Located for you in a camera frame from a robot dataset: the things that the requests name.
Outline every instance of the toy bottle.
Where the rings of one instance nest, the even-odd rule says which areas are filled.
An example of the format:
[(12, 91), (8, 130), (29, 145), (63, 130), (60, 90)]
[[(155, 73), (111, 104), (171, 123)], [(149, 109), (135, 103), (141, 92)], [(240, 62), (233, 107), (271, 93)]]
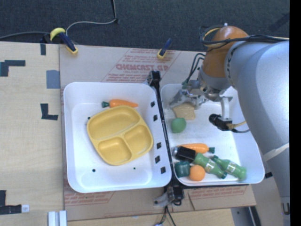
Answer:
[(243, 180), (246, 177), (246, 168), (237, 165), (230, 160), (220, 159), (218, 156), (213, 156), (212, 160), (216, 162), (225, 172), (236, 176), (239, 180)]
[(227, 176), (226, 172), (220, 169), (214, 161), (205, 157), (202, 153), (197, 153), (192, 163), (202, 166), (207, 173), (215, 174), (221, 179), (225, 179)]

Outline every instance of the yellow plate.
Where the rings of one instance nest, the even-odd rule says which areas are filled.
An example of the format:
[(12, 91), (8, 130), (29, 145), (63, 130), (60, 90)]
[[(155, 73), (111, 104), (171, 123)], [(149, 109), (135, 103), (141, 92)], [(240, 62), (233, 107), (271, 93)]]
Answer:
[(122, 165), (146, 154), (153, 145), (151, 131), (132, 107), (119, 105), (91, 117), (87, 123), (89, 138), (110, 165)]

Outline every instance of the black fabric background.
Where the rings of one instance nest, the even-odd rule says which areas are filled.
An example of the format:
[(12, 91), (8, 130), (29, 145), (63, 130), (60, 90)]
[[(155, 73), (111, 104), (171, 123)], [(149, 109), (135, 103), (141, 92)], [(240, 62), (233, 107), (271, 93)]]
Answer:
[[(248, 34), (289, 37), (290, 0), (115, 0), (120, 24), (78, 24), (68, 31), (79, 44), (204, 51), (199, 28), (228, 23)], [(113, 19), (110, 0), (0, 0), (0, 37), (67, 28), (78, 21)], [(40, 42), (42, 35), (2, 41)]]

